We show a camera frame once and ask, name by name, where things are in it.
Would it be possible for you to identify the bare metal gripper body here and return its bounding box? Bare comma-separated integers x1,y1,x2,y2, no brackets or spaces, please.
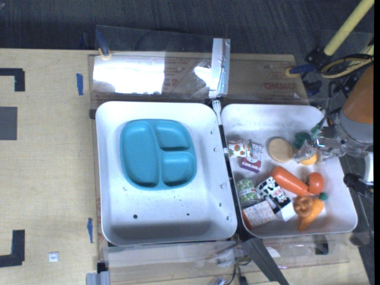
316,125,373,160

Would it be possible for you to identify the yellow round fruit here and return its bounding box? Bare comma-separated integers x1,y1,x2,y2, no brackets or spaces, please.
299,151,319,166

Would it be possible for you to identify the green broccoli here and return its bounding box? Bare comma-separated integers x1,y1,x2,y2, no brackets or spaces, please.
293,131,313,150

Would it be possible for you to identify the tan round biscuit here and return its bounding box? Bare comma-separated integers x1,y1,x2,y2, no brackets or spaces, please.
267,137,295,163

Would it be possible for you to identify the orange tomato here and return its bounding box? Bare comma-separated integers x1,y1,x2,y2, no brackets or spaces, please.
306,172,325,195

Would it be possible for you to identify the orange sausage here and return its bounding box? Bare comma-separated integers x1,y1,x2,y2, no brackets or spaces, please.
270,165,313,197

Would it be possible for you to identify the white packet with red print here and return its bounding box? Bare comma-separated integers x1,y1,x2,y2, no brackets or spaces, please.
250,142,265,162

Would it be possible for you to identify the black and white cow carton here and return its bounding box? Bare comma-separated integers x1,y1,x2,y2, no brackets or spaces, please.
255,176,297,222

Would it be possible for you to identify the brown doughnut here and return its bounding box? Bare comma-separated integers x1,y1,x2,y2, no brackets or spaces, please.
293,195,314,219

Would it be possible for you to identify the purple packet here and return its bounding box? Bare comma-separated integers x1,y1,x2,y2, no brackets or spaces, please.
239,157,262,173

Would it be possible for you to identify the orange carrot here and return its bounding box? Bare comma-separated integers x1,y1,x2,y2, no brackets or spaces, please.
297,192,329,232

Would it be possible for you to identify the white plastic tray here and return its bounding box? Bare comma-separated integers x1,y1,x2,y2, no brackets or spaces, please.
95,100,238,246
221,103,359,239

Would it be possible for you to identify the white carton with orange print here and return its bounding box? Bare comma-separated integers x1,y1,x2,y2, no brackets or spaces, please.
227,140,253,159

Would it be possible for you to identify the green patterned can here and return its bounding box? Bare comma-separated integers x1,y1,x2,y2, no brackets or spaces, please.
236,178,262,209

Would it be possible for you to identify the orange and white carton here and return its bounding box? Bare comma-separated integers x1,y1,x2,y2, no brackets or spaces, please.
241,200,277,230

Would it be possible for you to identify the blue divided plate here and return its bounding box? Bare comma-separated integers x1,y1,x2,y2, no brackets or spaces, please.
119,119,197,191

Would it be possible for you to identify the black cylinder on white bracket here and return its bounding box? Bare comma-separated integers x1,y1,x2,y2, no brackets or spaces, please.
343,152,374,198

